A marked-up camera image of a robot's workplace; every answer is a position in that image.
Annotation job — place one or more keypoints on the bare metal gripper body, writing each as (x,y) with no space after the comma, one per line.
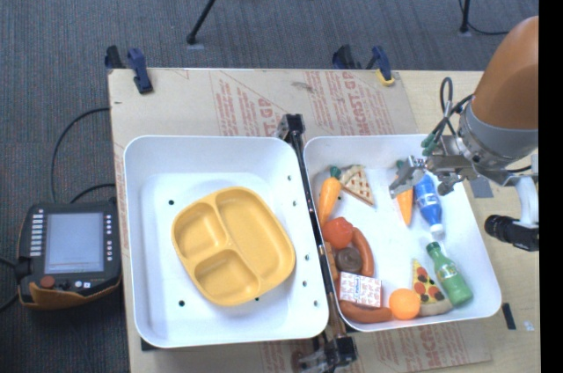
(448,158)

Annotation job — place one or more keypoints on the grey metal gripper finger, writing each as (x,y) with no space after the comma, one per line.
(407,180)
(449,183)

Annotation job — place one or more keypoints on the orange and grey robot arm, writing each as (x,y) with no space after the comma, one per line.
(510,76)

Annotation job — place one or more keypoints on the orange carrot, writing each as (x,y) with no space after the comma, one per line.
(406,204)
(329,195)

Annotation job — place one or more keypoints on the blue bottle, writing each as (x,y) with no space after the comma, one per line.
(429,204)

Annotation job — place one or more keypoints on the tan lattice pie slice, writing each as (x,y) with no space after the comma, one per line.
(358,184)

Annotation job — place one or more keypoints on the white plastic tray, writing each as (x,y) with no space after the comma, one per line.
(154,309)
(396,248)

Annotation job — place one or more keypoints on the orange sausage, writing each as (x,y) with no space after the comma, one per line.
(365,314)
(365,250)

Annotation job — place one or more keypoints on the red tomato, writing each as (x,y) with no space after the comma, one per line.
(338,232)

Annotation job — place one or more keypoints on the green bottle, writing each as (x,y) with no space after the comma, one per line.
(451,276)

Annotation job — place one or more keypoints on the brown doughnut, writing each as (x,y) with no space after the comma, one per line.
(349,260)

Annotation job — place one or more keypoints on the pizza slice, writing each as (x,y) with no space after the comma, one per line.
(427,290)

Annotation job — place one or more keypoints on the brown toy bread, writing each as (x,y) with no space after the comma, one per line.
(331,261)

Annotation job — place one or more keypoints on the white and red carton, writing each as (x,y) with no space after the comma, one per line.
(360,288)

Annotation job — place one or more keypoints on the orange ball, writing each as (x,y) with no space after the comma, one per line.
(404,304)

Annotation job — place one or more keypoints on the yellow divided plate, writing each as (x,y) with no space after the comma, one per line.
(239,226)

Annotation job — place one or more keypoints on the brown cardboard board red print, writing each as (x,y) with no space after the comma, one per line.
(246,103)

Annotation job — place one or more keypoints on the black cylinder on white bracket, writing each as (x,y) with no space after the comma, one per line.
(512,230)

